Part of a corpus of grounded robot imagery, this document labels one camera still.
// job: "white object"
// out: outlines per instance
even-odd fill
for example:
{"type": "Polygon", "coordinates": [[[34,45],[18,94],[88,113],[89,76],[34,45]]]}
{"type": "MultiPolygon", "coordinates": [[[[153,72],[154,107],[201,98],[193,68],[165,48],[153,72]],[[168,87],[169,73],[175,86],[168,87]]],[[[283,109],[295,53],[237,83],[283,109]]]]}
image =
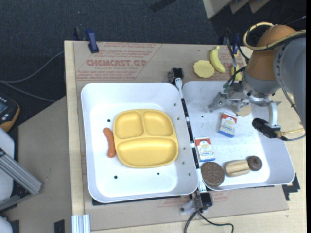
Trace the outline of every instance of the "white object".
{"type": "MultiPolygon", "coordinates": [[[[13,139],[0,127],[0,147],[10,157],[14,158],[14,141],[13,139]]],[[[0,202],[10,198],[13,191],[13,178],[7,175],[0,169],[0,202]]]]}
{"type": "Polygon", "coordinates": [[[225,176],[220,186],[210,189],[230,190],[292,182],[294,167],[284,141],[270,139],[252,126],[254,118],[269,117],[266,107],[252,104],[251,114],[239,116],[233,138],[218,133],[221,114],[224,112],[234,114],[231,106],[224,106],[213,112],[208,109],[208,105],[212,104],[213,98],[223,89],[223,85],[224,82],[221,81],[191,81],[184,84],[183,94],[193,137],[209,136],[216,156],[214,162],[223,168],[229,161],[243,160],[251,155],[258,156],[262,160],[262,168],[257,172],[234,178],[225,176]]]}
{"type": "Polygon", "coordinates": [[[8,220],[2,218],[1,216],[0,216],[0,232],[1,233],[13,233],[13,228],[12,228],[11,223],[8,220]]]}
{"type": "Polygon", "coordinates": [[[90,83],[81,92],[91,196],[102,203],[191,194],[198,187],[190,137],[179,92],[168,83],[90,83]],[[166,166],[130,168],[108,158],[103,128],[132,109],[156,109],[174,125],[179,154],[166,166]]]}

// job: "yellow banana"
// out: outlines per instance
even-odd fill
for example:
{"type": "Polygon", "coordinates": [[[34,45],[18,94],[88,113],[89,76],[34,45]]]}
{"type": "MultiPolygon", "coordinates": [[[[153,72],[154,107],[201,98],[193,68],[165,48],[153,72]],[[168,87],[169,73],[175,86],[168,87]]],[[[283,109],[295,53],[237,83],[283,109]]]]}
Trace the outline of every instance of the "yellow banana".
{"type": "Polygon", "coordinates": [[[210,62],[212,63],[213,67],[221,73],[225,72],[225,67],[224,65],[220,62],[219,58],[218,58],[218,49],[219,46],[217,46],[216,48],[214,48],[210,54],[209,54],[209,58],[210,58],[210,62]]]}
{"type": "MultiPolygon", "coordinates": [[[[231,68],[231,75],[234,74],[234,67],[231,68]]],[[[238,72],[236,75],[235,75],[235,80],[236,81],[240,81],[242,80],[242,75],[241,75],[241,72],[238,72]]]]}

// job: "brown donut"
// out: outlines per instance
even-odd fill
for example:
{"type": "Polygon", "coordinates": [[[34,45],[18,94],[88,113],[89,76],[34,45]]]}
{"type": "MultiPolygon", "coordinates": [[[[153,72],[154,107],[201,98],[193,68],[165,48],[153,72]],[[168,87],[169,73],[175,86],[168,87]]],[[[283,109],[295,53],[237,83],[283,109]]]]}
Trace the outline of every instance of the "brown donut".
{"type": "Polygon", "coordinates": [[[216,162],[205,162],[201,166],[201,173],[207,186],[219,186],[225,179],[224,169],[216,162]]]}
{"type": "Polygon", "coordinates": [[[249,169],[251,169],[252,171],[259,171],[262,168],[262,161],[257,156],[249,156],[247,158],[247,163],[249,169]]]}

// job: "red and white box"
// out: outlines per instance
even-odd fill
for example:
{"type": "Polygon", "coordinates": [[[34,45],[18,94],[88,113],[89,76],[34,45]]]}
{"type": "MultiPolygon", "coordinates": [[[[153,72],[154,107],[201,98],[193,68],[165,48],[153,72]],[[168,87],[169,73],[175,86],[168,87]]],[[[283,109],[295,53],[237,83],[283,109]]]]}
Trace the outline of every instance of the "red and white box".
{"type": "Polygon", "coordinates": [[[218,133],[228,137],[233,137],[235,134],[236,123],[237,123],[236,116],[223,112],[221,116],[221,122],[218,133]]]}
{"type": "Polygon", "coordinates": [[[196,137],[194,139],[194,143],[199,162],[215,160],[215,155],[209,137],[196,137]]]}

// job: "blue clamp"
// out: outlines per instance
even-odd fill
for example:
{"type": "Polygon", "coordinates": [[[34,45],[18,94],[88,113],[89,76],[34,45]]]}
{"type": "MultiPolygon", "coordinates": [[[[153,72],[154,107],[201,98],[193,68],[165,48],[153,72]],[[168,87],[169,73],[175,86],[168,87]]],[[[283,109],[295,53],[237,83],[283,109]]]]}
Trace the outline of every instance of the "blue clamp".
{"type": "Polygon", "coordinates": [[[86,28],[86,38],[89,41],[89,49],[91,53],[99,52],[99,49],[96,44],[95,32],[91,28],[86,28]]]}

